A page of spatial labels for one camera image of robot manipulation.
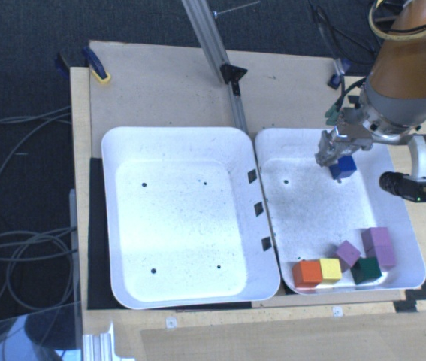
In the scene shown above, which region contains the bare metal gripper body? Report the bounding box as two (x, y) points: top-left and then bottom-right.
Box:
(334, 98), (422, 156)

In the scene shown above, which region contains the blue cube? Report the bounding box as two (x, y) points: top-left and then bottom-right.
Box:
(328, 155), (358, 181)

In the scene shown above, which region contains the white plastic tray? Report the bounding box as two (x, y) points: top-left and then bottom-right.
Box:
(253, 127), (426, 296)
(101, 126), (282, 311)

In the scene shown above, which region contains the purple cube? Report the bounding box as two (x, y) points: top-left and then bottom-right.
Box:
(373, 243), (398, 271)
(334, 239), (362, 272)
(360, 226), (391, 257)

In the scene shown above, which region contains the yellow cube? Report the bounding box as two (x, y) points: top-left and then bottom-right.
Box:
(319, 257), (343, 284)

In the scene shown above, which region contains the green cube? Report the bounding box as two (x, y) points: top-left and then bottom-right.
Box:
(349, 256), (383, 286)

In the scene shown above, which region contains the orange cube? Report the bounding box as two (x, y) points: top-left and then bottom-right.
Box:
(292, 259), (324, 290)

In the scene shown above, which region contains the flat pale board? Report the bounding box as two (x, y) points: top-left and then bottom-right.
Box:
(88, 40), (407, 310)

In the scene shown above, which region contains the black cylinder on white bracket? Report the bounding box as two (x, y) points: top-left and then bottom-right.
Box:
(370, 132), (426, 204)

